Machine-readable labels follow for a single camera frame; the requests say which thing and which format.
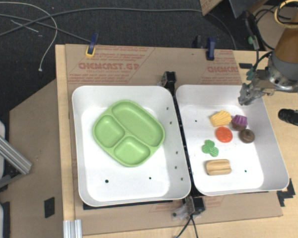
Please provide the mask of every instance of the toy food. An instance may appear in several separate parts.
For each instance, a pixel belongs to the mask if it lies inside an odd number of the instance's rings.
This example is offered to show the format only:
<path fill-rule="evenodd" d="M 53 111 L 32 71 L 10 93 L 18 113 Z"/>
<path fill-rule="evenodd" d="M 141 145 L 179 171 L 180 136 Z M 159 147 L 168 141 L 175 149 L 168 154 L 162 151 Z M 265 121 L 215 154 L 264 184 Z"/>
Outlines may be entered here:
<path fill-rule="evenodd" d="M 211 116 L 211 123 L 214 127 L 229 125 L 232 117 L 229 112 L 221 110 L 215 115 Z"/>
<path fill-rule="evenodd" d="M 239 133 L 239 138 L 243 143 L 251 143 L 255 140 L 255 134 L 250 129 L 244 129 Z"/>
<path fill-rule="evenodd" d="M 233 129 L 236 129 L 239 131 L 244 130 L 247 127 L 247 117 L 236 115 L 232 119 L 231 123 L 232 123 Z"/>
<path fill-rule="evenodd" d="M 212 140 L 205 140 L 205 145 L 202 146 L 204 153 L 209 153 L 212 157 L 219 155 L 218 148 L 215 147 L 215 143 Z"/>
<path fill-rule="evenodd" d="M 232 172 L 229 160 L 213 160 L 206 163 L 207 173 L 210 176 L 227 175 Z"/>
<path fill-rule="evenodd" d="M 229 143 L 233 139 L 233 134 L 229 128 L 226 127 L 219 127 L 216 132 L 215 136 L 218 138 L 219 141 L 223 143 Z"/>

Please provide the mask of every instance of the green plate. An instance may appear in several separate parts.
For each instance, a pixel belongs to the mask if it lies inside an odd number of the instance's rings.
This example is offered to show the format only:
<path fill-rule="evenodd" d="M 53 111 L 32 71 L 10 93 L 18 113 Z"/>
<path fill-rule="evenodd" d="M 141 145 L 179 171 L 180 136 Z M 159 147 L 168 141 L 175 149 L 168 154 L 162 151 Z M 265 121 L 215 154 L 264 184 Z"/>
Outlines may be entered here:
<path fill-rule="evenodd" d="M 127 167 L 147 161 L 165 138 L 162 124 L 137 103 L 122 100 L 110 106 L 95 122 L 96 142 Z"/>

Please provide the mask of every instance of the black floor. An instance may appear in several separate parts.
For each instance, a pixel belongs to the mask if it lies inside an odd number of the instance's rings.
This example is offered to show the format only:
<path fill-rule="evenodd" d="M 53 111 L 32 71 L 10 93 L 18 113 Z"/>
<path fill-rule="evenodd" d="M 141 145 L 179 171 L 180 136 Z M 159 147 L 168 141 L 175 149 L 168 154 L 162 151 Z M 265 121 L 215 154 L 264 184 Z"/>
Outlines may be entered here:
<path fill-rule="evenodd" d="M 50 14 L 90 7 L 131 7 L 142 9 L 196 9 L 199 0 L 0 0 L 34 4 Z M 277 5 L 283 0 L 270 0 Z M 40 10 L 15 4 L 0 4 L 0 13 L 28 19 L 45 16 Z M 242 17 L 235 19 L 228 0 L 223 0 L 211 12 L 230 30 L 238 50 L 252 50 L 247 42 Z M 0 16 L 0 33 L 23 23 L 20 19 Z M 234 49 L 231 37 L 222 24 L 211 15 L 183 12 L 130 12 L 93 10 L 56 16 L 60 29 L 90 39 L 94 31 L 100 33 L 98 42 L 104 45 L 182 47 L 190 48 L 197 35 L 202 43 L 213 36 L 216 48 Z M 53 25 L 50 19 L 42 23 Z M 54 37 L 53 29 L 33 24 L 32 29 L 19 29 L 0 36 L 0 117 L 55 79 L 54 47 L 43 62 L 43 74 L 38 68 L 41 58 Z M 54 44 L 87 44 L 86 41 L 60 33 Z"/>

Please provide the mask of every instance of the blue clamp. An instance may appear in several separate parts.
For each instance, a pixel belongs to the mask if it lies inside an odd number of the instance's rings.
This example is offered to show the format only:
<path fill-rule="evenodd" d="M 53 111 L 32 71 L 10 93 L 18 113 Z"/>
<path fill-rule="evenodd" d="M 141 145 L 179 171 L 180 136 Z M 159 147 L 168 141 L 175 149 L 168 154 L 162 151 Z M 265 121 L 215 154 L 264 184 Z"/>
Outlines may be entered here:
<path fill-rule="evenodd" d="M 215 49 L 215 38 L 214 37 L 209 37 L 207 40 L 207 60 L 214 60 L 214 49 Z"/>
<path fill-rule="evenodd" d="M 86 49 L 85 55 L 89 58 L 92 58 L 95 54 L 95 50 L 96 50 L 96 44 L 97 44 L 97 40 L 98 40 L 98 33 L 95 32 L 93 33 L 93 35 L 91 36 L 91 40 L 90 40 L 90 44 Z"/>

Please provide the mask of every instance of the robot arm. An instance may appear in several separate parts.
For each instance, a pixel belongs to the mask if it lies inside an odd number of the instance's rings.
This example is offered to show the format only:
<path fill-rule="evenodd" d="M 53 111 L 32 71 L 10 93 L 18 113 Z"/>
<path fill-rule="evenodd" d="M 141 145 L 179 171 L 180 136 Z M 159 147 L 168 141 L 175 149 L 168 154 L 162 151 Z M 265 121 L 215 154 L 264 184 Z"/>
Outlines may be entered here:
<path fill-rule="evenodd" d="M 251 82 L 242 85 L 238 98 L 241 105 L 250 105 L 255 99 L 261 98 L 265 94 L 271 96 L 275 91 L 298 92 L 298 11 L 291 23 L 290 27 L 287 26 L 283 32 L 276 48 L 261 58 L 268 57 L 268 66 L 265 70 L 256 69 L 260 59 L 248 71 L 247 80 L 251 80 Z M 279 118 L 298 125 L 298 111 L 282 109 L 279 112 Z"/>

